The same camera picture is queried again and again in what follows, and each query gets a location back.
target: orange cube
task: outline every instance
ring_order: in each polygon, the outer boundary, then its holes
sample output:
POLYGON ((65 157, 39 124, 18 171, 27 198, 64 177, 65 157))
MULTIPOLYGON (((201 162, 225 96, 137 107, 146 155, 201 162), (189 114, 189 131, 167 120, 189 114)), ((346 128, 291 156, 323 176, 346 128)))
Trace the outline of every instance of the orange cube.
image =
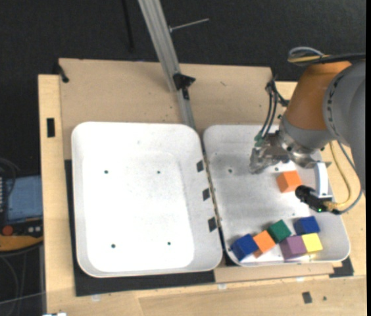
POLYGON ((276 245, 275 241, 272 239, 267 230, 263 230, 261 233, 258 233, 253 237, 253 240, 259 247, 258 250, 254 252, 255 257, 266 253, 276 245))
POLYGON ((277 178, 279 190, 282 193, 292 192, 297 189, 298 186, 302 185, 301 178, 299 178, 298 172, 295 171, 285 171, 281 173, 277 178))

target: blue cube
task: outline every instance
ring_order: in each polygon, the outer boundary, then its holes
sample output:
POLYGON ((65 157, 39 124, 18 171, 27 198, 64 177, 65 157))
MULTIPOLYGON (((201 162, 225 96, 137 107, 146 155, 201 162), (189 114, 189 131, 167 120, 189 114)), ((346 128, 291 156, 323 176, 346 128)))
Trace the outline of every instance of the blue cube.
POLYGON ((293 227, 298 235, 320 232, 317 220, 313 216, 298 219, 293 223, 293 227))
POLYGON ((245 236, 240 237, 231 245, 231 250, 239 261, 241 261, 247 255, 250 255, 251 253, 257 251, 258 249, 259 247, 250 234, 246 234, 245 236))

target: black floor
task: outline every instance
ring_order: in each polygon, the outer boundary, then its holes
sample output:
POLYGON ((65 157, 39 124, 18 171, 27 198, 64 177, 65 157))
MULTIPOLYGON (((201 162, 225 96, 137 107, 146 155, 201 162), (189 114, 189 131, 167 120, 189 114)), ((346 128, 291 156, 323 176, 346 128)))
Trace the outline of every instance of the black floor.
MULTIPOLYGON (((181 63, 270 66, 279 80, 297 80, 301 68, 286 61, 293 47, 366 51, 366 0, 161 3, 171 26, 210 19, 172 34, 181 63)), ((0 157, 40 173, 37 76, 51 74, 58 58, 157 60, 137 0, 126 4, 133 51, 121 0, 0 0, 0 157)), ((27 255, 32 289, 24 294, 39 289, 38 256, 27 255)), ((19 278, 23 260, 12 260, 19 278)), ((14 296, 11 282, 0 261, 0 301, 14 296)))

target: yellow cube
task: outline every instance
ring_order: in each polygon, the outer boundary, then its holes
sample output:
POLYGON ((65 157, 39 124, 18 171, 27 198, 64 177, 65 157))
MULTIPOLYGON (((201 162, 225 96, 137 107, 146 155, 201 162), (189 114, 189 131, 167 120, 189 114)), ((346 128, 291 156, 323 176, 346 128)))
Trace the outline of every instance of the yellow cube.
POLYGON ((323 245, 317 233, 304 234, 301 235, 301 238, 304 241, 307 253, 314 253, 323 249, 323 245))

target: red button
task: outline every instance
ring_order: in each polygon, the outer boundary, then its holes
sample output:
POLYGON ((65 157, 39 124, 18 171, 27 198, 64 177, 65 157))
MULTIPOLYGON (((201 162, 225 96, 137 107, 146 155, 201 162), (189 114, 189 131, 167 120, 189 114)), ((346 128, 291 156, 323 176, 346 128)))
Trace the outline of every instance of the red button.
POLYGON ((10 236, 13 234, 13 227, 12 226, 4 226, 3 229, 1 230, 1 232, 3 233, 3 235, 5 236, 10 236))

